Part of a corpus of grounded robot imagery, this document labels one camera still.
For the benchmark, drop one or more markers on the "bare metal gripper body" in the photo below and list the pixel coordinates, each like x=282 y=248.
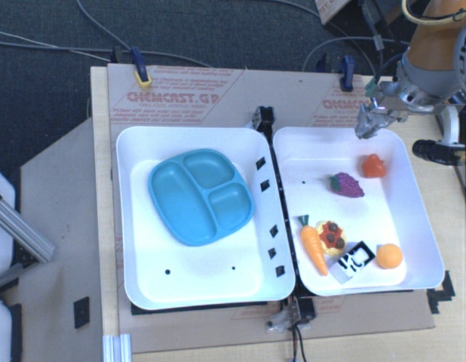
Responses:
x=393 y=98

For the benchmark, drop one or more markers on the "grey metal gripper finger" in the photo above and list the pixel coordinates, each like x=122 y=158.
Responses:
x=363 y=121
x=379 y=123

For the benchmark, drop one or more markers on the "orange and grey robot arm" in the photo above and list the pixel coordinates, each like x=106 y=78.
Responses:
x=434 y=40

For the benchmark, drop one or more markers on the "purple toy grapes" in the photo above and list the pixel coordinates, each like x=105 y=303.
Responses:
x=348 y=185

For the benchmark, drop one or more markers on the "white plastic tray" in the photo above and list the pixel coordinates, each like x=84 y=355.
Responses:
x=372 y=213
x=203 y=277

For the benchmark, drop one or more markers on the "thin black and white rod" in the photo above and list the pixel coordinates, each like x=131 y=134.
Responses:
x=282 y=194

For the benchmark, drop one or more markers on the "yellow toy pizza slice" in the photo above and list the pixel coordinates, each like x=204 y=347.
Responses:
x=331 y=238

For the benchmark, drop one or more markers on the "orange toy carrot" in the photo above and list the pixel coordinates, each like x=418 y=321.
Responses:
x=313 y=243

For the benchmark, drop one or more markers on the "orange toy fruit ball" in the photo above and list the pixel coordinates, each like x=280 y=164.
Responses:
x=389 y=256

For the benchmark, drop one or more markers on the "black and white carton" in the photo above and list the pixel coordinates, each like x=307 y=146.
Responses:
x=351 y=264

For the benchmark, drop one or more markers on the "blue divided plate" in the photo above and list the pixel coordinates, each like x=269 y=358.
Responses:
x=199 y=198

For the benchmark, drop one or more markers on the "brown cardboard board red print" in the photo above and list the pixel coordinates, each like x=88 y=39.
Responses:
x=180 y=100

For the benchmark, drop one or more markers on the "black cylinder on white bracket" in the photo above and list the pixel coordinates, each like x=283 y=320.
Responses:
x=436 y=151

